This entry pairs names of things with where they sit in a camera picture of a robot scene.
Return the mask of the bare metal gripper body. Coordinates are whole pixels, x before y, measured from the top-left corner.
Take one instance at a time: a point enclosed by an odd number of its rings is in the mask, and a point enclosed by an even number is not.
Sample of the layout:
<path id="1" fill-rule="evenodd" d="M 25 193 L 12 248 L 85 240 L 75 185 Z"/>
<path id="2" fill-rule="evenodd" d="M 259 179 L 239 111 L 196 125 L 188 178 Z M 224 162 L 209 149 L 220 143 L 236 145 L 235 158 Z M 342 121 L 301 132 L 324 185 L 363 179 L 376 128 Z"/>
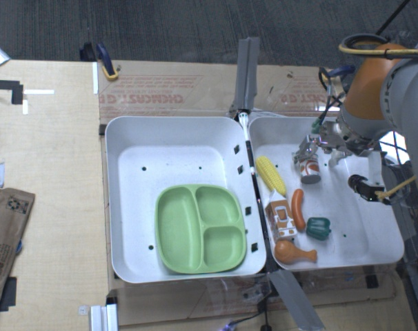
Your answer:
<path id="1" fill-rule="evenodd" d="M 361 155 L 367 150 L 367 141 L 355 134 L 345 123 L 325 121 L 319 128 L 319 147 L 325 152 L 333 150 L 346 155 Z"/>

